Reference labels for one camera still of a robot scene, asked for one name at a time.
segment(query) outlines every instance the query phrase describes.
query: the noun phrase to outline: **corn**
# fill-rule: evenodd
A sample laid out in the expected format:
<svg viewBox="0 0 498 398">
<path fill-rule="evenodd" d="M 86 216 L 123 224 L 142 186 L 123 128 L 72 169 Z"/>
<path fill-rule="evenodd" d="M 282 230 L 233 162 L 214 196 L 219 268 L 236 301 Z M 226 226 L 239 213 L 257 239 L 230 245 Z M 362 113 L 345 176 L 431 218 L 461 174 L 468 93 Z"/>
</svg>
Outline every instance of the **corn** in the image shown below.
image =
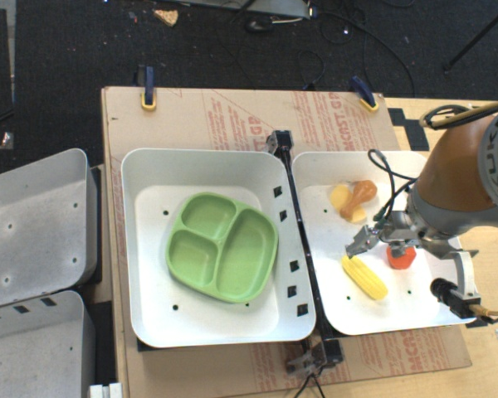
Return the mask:
<svg viewBox="0 0 498 398">
<path fill-rule="evenodd" d="M 385 283 L 357 256 L 341 259 L 345 273 L 372 299 L 383 299 L 388 294 Z"/>
</svg>

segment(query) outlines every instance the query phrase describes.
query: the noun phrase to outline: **white bin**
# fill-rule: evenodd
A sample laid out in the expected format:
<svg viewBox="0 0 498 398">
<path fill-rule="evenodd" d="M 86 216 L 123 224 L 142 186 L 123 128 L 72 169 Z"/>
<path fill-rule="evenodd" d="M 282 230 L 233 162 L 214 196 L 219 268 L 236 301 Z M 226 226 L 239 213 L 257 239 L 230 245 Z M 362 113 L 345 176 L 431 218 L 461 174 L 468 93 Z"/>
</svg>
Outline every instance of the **white bin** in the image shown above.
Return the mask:
<svg viewBox="0 0 498 398">
<path fill-rule="evenodd" d="M 0 175 L 0 306 L 88 280 L 97 262 L 97 191 L 71 149 Z"/>
<path fill-rule="evenodd" d="M 86 398 L 94 355 L 94 326 L 76 292 L 0 308 L 0 398 Z"/>
<path fill-rule="evenodd" d="M 280 160 L 257 152 L 137 149 L 122 162 L 122 182 L 131 322 L 142 342 L 185 347 L 287 342 L 311 334 L 315 309 L 310 280 Z M 201 294 L 168 271 L 165 248 L 171 223 L 181 205 L 199 192 L 254 206 L 278 228 L 271 277 L 249 303 Z"/>
<path fill-rule="evenodd" d="M 409 177 L 417 177 L 426 162 L 419 153 L 409 151 L 384 155 L 394 172 Z M 387 262 L 387 245 L 379 242 L 360 256 L 388 286 L 388 296 L 379 301 L 367 296 L 344 272 L 341 258 L 346 254 L 345 246 L 352 243 L 361 224 L 347 222 L 332 207 L 333 188 L 360 180 L 376 184 L 377 196 L 363 204 L 367 212 L 364 224 L 370 226 L 374 224 L 373 216 L 391 196 L 388 174 L 369 161 L 367 152 L 302 153 L 294 159 L 292 172 L 325 315 L 336 330 L 359 335 L 471 321 L 457 317 L 430 292 L 430 284 L 437 277 L 457 283 L 453 260 L 440 260 L 417 249 L 411 267 L 396 270 Z M 395 182 L 399 188 L 405 180 L 395 177 Z M 394 210 L 403 210 L 406 199 L 407 194 L 401 193 Z M 453 244 L 460 246 L 457 239 Z"/>
</svg>

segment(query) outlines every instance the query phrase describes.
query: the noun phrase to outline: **green divided plate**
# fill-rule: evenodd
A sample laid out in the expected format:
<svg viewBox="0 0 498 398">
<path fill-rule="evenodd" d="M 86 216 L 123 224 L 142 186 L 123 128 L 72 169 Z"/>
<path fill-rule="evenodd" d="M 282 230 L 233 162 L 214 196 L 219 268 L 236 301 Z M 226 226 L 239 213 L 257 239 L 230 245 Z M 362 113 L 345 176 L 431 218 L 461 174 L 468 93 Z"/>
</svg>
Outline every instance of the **green divided plate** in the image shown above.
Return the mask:
<svg viewBox="0 0 498 398">
<path fill-rule="evenodd" d="M 190 288 L 230 303 L 246 303 L 266 286 L 278 231 L 256 208 L 215 193 L 190 197 L 168 238 L 172 276 Z"/>
</svg>

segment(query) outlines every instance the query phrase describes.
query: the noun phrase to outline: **black carpet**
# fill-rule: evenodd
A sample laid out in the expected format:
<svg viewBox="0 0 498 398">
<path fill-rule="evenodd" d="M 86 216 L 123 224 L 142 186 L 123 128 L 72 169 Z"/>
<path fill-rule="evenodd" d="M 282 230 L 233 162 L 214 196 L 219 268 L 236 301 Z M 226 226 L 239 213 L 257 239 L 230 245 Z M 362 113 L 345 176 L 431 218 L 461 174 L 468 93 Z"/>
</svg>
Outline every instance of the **black carpet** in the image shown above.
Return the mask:
<svg viewBox="0 0 498 398">
<path fill-rule="evenodd" d="M 251 34 L 249 12 L 17 0 L 15 150 L 0 151 L 0 172 L 74 147 L 102 163 L 100 90 L 132 85 L 139 64 L 153 66 L 162 87 L 346 91 L 357 75 L 387 97 L 498 100 L 498 23 L 443 70 L 495 18 L 498 0 L 313 2 L 316 19 Z M 178 10 L 175 27 L 153 16 L 159 8 Z M 1 79 L 0 111 L 4 87 Z"/>
</svg>

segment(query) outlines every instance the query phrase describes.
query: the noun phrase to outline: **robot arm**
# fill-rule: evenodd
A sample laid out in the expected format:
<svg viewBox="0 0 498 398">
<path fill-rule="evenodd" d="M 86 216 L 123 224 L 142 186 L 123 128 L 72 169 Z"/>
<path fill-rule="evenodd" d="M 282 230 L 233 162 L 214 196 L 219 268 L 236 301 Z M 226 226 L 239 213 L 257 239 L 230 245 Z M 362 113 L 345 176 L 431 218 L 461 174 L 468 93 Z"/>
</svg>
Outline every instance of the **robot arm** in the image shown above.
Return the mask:
<svg viewBox="0 0 498 398">
<path fill-rule="evenodd" d="M 374 226 L 363 226 L 346 246 L 349 257 L 382 241 L 393 258 L 416 246 L 439 259 L 454 259 L 458 284 L 436 279 L 431 291 L 460 318 L 475 317 L 481 311 L 471 261 L 477 251 L 458 249 L 453 239 L 473 227 L 498 227 L 498 114 L 493 111 L 498 113 L 498 103 L 444 119 L 440 127 L 423 118 L 423 124 L 446 132 L 420 176 L 401 187 L 408 192 L 406 209 L 393 211 L 389 201 L 374 218 Z M 370 152 L 388 168 L 382 153 Z"/>
</svg>

